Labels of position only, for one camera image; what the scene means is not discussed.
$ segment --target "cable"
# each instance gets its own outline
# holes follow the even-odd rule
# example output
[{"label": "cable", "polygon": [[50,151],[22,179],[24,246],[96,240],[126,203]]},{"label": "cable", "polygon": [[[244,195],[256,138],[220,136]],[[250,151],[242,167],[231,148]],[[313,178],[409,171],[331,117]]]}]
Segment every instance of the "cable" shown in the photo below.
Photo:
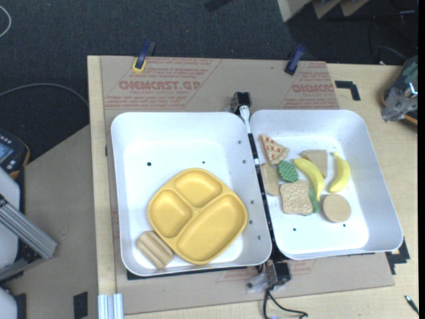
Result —
[{"label": "cable", "polygon": [[73,90],[73,89],[71,89],[69,87],[63,86],[63,85],[53,84],[53,83],[49,83],[49,82],[41,82],[41,83],[35,83],[35,84],[28,84],[28,85],[18,86],[17,88],[12,88],[10,90],[7,90],[7,91],[4,91],[4,92],[0,93],[0,97],[4,96],[6,94],[12,93],[14,91],[23,90],[25,88],[33,88],[33,87],[37,87],[37,86],[52,86],[52,87],[56,87],[56,88],[62,88],[64,90],[66,90],[66,91],[71,92],[72,94],[75,94],[88,107],[87,101],[83,97],[81,97],[79,95],[79,93],[77,93],[77,91],[75,91],[75,90]]},{"label": "cable", "polygon": [[12,17],[11,17],[11,15],[9,14],[9,12],[8,12],[8,11],[6,11],[6,9],[5,9],[3,6],[0,6],[0,9],[1,9],[3,12],[5,12],[5,13],[6,13],[7,18],[9,19],[9,24],[7,25],[6,29],[5,29],[2,33],[0,33],[0,38],[1,38],[1,37],[2,37],[3,35],[5,35],[5,34],[7,33],[7,31],[11,28],[11,25],[12,25]]},{"label": "cable", "polygon": [[265,319],[269,319],[269,318],[267,317],[267,313],[266,313],[267,300],[269,299],[269,297],[270,297],[270,299],[272,299],[272,301],[276,304],[276,306],[277,306],[277,307],[279,307],[281,310],[284,310],[284,311],[286,311],[286,312],[292,312],[292,313],[298,313],[298,314],[301,314],[301,316],[299,317],[299,319],[307,318],[307,317],[308,317],[308,314],[307,314],[307,313],[305,313],[305,312],[303,312],[303,311],[290,310],[290,309],[288,309],[288,308],[284,308],[282,305],[280,305],[280,304],[279,304],[279,303],[275,300],[275,298],[273,298],[273,296],[270,294],[270,290],[271,290],[271,289],[272,289],[272,288],[267,288],[267,289],[266,289],[266,291],[265,291],[265,293],[264,293],[263,314],[264,314],[264,318],[265,318]]}]

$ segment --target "round cookie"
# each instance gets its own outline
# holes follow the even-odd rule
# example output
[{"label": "round cookie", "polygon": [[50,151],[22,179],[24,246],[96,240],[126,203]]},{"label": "round cookie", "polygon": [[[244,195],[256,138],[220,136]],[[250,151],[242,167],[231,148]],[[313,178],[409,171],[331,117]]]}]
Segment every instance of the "round cookie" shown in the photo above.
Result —
[{"label": "round cookie", "polygon": [[329,194],[323,200],[323,213],[332,222],[344,222],[350,218],[351,207],[339,194]]}]

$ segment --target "yellow banana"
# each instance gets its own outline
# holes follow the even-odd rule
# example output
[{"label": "yellow banana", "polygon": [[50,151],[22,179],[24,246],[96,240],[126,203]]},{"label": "yellow banana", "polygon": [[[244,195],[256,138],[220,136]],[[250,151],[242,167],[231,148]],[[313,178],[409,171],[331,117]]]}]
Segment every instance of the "yellow banana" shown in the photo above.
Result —
[{"label": "yellow banana", "polygon": [[311,183],[313,184],[316,201],[320,201],[320,193],[325,187],[325,180],[321,174],[319,168],[311,161],[305,158],[296,158],[294,159],[295,166],[307,174],[310,178]]},{"label": "yellow banana", "polygon": [[344,189],[347,185],[348,180],[350,179],[351,169],[348,162],[345,159],[339,157],[337,152],[334,152],[333,155],[337,160],[337,176],[329,185],[328,190],[330,193],[337,193],[338,191]]}]

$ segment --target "wooden table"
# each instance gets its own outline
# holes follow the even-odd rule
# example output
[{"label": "wooden table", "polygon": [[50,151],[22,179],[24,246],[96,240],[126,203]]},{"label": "wooden table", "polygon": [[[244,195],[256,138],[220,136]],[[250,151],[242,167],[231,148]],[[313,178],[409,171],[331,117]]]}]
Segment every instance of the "wooden table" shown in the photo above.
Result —
[{"label": "wooden table", "polygon": [[[407,304],[409,295],[419,303],[418,286],[418,131],[406,122],[384,122],[381,118],[380,96],[383,89],[400,72],[399,66],[328,64],[332,81],[348,80],[357,85],[361,101],[354,101],[347,89],[335,93],[341,109],[358,113],[366,122],[378,161],[402,225],[410,259],[396,265],[395,285],[385,288],[336,292],[281,299],[282,306],[300,309],[309,318],[416,318]],[[117,292],[108,163],[105,157],[105,125],[102,96],[102,72],[99,56],[88,57],[90,95],[90,127],[96,250],[99,294]],[[268,316],[293,318],[271,302]],[[241,302],[165,312],[151,312],[126,318],[262,318],[262,301]]]}]

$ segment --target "yellow plate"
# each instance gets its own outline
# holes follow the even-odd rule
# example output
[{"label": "yellow plate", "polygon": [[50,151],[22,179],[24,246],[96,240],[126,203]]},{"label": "yellow plate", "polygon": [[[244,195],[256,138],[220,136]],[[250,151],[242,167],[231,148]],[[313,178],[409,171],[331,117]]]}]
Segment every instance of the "yellow plate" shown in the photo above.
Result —
[{"label": "yellow plate", "polygon": [[240,198],[203,169],[186,169],[170,179],[147,207],[156,233],[180,257],[209,263],[241,234],[248,214]]}]

